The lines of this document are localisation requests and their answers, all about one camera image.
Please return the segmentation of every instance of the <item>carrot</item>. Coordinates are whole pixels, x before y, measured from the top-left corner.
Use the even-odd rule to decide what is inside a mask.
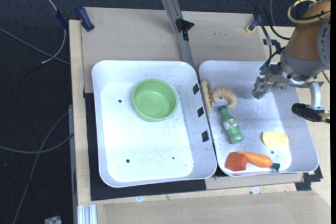
[[[271,158],[266,155],[259,154],[259,153],[252,153],[252,152],[242,152],[242,151],[238,151],[237,153],[246,155],[248,158],[248,161],[257,166],[273,167],[276,171],[279,171],[280,164],[273,163]]]

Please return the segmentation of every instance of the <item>tray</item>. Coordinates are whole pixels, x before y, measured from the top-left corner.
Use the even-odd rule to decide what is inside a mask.
[[[170,84],[178,107],[147,122],[135,112],[132,90],[141,80]],[[180,61],[101,61],[92,69],[99,174],[111,187],[205,179],[217,168],[195,70]]]
[[[222,117],[218,107],[225,100],[213,103],[208,115],[214,139],[217,161],[220,169],[230,176],[246,176],[276,173],[272,168],[260,168],[248,163],[246,170],[233,172],[225,167],[230,152],[257,152],[269,156],[274,163],[280,163],[280,173],[311,172],[318,166],[318,156],[305,119],[294,115],[291,106],[299,99],[294,87],[267,93],[257,100],[252,96],[259,67],[263,62],[255,61],[206,61],[199,67],[200,79],[207,79],[211,91],[217,87],[232,88],[238,97],[235,108],[229,113],[235,117],[245,139],[231,144],[221,126]],[[268,148],[261,138],[263,131],[285,133],[289,146],[282,149]]]

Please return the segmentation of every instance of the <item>wooden table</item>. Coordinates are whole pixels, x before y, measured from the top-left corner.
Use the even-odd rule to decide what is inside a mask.
[[[94,32],[86,32],[79,20],[69,22],[75,134],[75,212],[76,206],[79,212],[91,206],[92,214],[97,209],[99,224],[243,223],[246,218],[250,223],[331,222],[330,125],[325,123],[308,122],[324,176],[321,182],[312,184],[311,191],[296,190],[294,183],[304,181],[302,173],[270,174],[211,177],[205,180],[206,191],[91,201],[83,92],[93,91],[93,65],[104,59],[182,60],[182,56],[177,36],[171,33],[164,10],[86,9],[95,25]],[[252,15],[184,12],[183,16],[195,23],[189,31],[195,69],[205,60],[264,61],[265,55],[268,55],[268,48],[261,45],[264,38],[261,29],[258,28],[252,35],[244,31]],[[284,36],[290,36],[293,28],[278,27],[277,30]],[[270,30],[269,34],[282,46],[286,45]],[[325,78],[319,75],[318,81],[325,81]],[[321,91],[322,106],[329,111],[330,86],[325,83]],[[298,95],[300,102],[310,103],[308,90],[300,89]]]

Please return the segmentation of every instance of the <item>dark carpet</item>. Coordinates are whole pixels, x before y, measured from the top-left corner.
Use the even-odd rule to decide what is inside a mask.
[[[274,0],[272,14],[278,26],[293,26],[287,9],[295,0]],[[75,19],[74,6],[163,9],[161,0],[52,0],[67,19]],[[179,0],[182,10],[253,13],[256,5],[268,12],[270,0]],[[0,0],[0,28],[37,48],[54,54],[63,29],[48,0]],[[68,38],[59,58],[69,61]],[[38,151],[50,129],[71,105],[70,66],[52,60],[0,31],[0,146]],[[51,132],[44,148],[69,136],[65,117]],[[0,223],[43,223],[60,215],[72,223],[70,147],[65,143],[36,154],[0,149]]]

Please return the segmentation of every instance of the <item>toy bottle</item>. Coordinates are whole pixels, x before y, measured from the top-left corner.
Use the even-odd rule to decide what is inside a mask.
[[[227,112],[227,106],[221,105],[218,110],[222,114],[222,125],[230,138],[230,142],[232,144],[236,144],[242,141],[244,139],[244,136],[240,132],[238,123],[235,118]]]

